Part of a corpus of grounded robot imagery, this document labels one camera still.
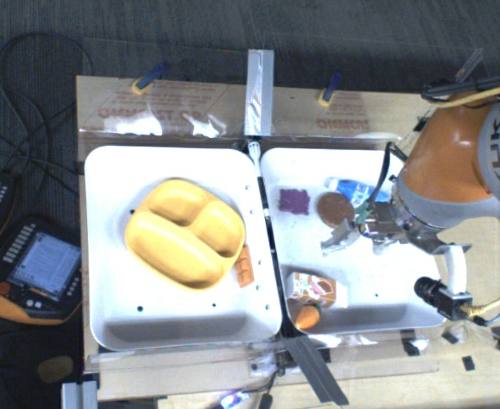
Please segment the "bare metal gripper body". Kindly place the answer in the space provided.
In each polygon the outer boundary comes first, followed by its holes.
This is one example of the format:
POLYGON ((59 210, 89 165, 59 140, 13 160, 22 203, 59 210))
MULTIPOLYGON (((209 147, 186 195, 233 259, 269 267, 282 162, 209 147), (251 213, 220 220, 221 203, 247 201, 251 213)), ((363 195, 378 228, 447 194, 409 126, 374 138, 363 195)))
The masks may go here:
POLYGON ((359 232, 375 245, 414 243, 429 234, 428 226, 403 204, 375 203, 359 227, 359 232))

